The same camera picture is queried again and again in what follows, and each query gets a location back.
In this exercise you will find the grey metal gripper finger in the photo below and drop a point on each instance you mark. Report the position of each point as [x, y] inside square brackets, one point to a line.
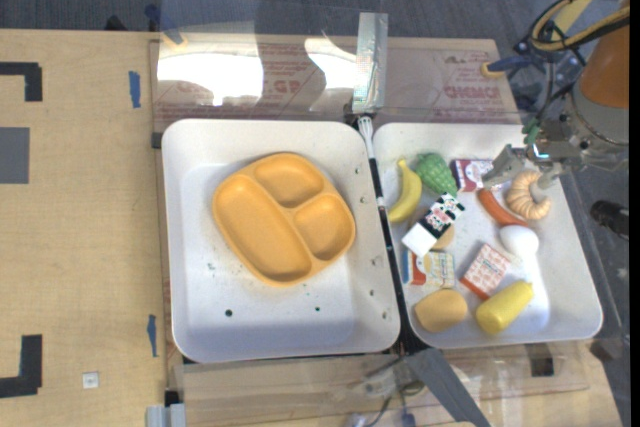
[547, 176]
[505, 167]

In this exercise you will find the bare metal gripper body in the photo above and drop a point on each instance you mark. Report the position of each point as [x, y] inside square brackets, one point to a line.
[560, 146]

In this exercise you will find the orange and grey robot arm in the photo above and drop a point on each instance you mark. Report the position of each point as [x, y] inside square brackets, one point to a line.
[606, 75]

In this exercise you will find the tan croissant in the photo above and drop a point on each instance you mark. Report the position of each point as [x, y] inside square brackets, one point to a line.
[522, 202]

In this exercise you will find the white and red carton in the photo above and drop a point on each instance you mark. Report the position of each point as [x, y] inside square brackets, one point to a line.
[467, 174]

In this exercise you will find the orange sausage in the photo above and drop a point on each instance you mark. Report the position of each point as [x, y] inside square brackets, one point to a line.
[492, 209]

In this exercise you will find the green grapes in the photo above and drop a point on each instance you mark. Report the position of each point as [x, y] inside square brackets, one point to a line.
[436, 174]

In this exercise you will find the white egg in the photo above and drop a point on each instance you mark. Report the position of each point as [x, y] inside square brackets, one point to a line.
[520, 241]

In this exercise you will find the cow print milk carton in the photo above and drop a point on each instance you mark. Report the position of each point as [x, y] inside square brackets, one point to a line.
[435, 222]

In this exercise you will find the brown biscuit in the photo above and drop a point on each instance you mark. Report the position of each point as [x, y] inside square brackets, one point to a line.
[446, 240]

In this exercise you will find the yellow banana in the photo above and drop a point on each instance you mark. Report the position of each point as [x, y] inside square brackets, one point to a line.
[411, 195]

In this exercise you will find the red checkered carton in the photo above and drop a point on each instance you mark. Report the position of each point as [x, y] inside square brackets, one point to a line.
[486, 271]

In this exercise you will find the brown cardboard board red print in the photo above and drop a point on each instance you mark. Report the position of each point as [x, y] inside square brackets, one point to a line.
[440, 80]

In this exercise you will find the white plastic tray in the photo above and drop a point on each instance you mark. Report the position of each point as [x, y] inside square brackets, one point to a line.
[200, 295]
[565, 295]

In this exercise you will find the orange and white packet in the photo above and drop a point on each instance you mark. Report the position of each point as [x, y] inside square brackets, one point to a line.
[435, 270]

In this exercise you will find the yellow mustard bottle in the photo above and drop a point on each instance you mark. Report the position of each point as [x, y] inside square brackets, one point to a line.
[502, 307]

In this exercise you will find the yellow potato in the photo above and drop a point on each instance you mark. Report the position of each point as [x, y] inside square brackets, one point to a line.
[440, 310]

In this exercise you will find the orange divided plate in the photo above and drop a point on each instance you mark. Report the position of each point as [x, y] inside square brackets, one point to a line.
[265, 225]

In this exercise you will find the black cylinder on white bracket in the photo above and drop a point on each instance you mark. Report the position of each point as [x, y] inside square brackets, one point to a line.
[611, 217]

